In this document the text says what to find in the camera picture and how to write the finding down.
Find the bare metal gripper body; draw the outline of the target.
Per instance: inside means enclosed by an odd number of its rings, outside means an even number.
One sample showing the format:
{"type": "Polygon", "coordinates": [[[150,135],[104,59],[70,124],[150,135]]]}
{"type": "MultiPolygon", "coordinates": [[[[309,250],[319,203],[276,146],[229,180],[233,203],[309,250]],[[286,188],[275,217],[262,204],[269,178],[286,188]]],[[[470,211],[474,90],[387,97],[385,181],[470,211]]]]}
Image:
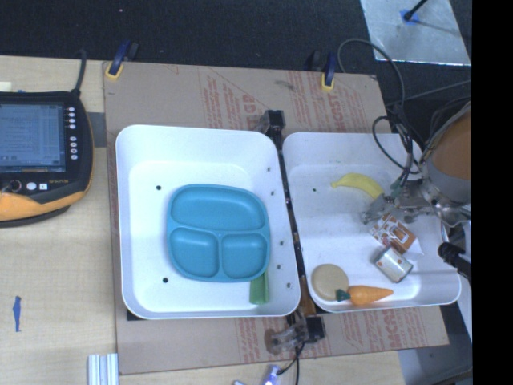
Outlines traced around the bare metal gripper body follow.
{"type": "Polygon", "coordinates": [[[408,215],[434,214],[447,226],[471,219],[471,180],[408,180],[397,187],[385,202],[408,215]]]}

